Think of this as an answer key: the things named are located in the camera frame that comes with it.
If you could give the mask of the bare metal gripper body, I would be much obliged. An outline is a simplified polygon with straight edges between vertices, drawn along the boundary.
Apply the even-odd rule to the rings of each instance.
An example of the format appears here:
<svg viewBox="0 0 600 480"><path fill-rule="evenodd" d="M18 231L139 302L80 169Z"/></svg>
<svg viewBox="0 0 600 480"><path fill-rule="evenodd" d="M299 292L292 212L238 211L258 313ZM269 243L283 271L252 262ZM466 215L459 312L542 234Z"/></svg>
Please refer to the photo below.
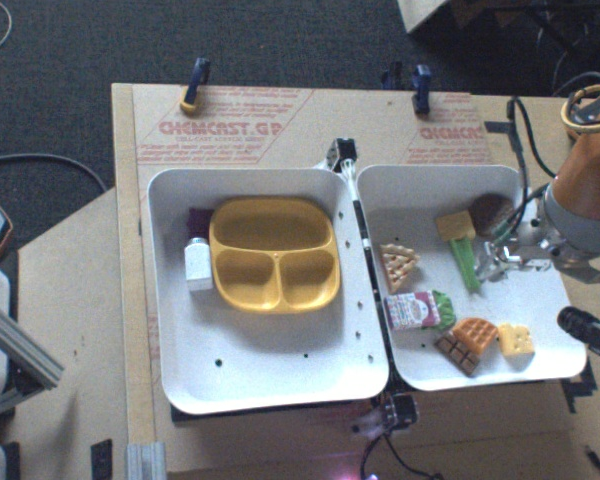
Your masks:
<svg viewBox="0 0 600 480"><path fill-rule="evenodd" d="M515 231L497 239L497 260L501 271L562 271L566 263L566 238L547 218L522 221Z"/></svg>

